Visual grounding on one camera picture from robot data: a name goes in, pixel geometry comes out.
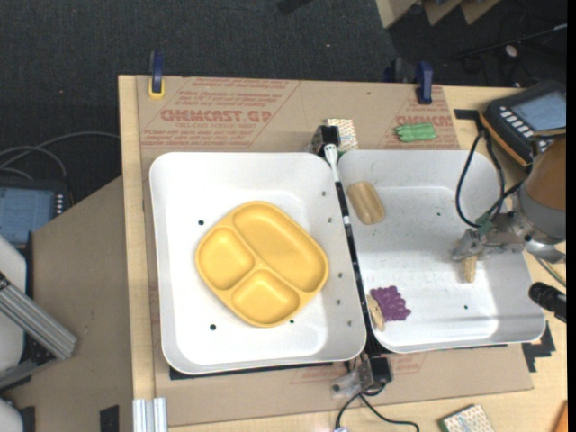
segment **white tray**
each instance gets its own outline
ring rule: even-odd
[[[528,298],[532,284],[522,254],[479,261],[474,283],[451,260],[467,225],[455,209],[455,188],[468,152],[354,150],[339,162],[345,190],[371,183],[386,210],[363,224],[350,206],[364,291],[396,285],[411,314],[373,326],[392,352],[525,342],[541,336],[542,310]],[[463,212],[475,220],[498,199],[494,166],[474,156],[462,190]]]
[[[185,374],[349,360],[365,345],[359,295],[328,164],[305,153],[168,153],[150,188],[162,347]],[[273,203],[324,249],[321,292],[274,328],[251,326],[208,288],[194,265],[204,234],[242,203]]]

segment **yellow plate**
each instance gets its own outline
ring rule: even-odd
[[[320,291],[326,254],[286,213],[267,202],[245,203],[202,238],[195,263],[200,277],[244,321],[279,325]]]

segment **purple grape toy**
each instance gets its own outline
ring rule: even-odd
[[[378,301],[386,321],[405,320],[411,314],[411,310],[406,309],[406,301],[395,286],[375,288],[370,294]]]

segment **electronic device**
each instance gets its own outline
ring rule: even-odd
[[[555,135],[566,130],[566,88],[544,80],[528,89],[487,104],[482,124],[521,165],[544,152]]]
[[[68,188],[61,181],[0,178],[0,235],[22,250],[30,232],[69,206]]]

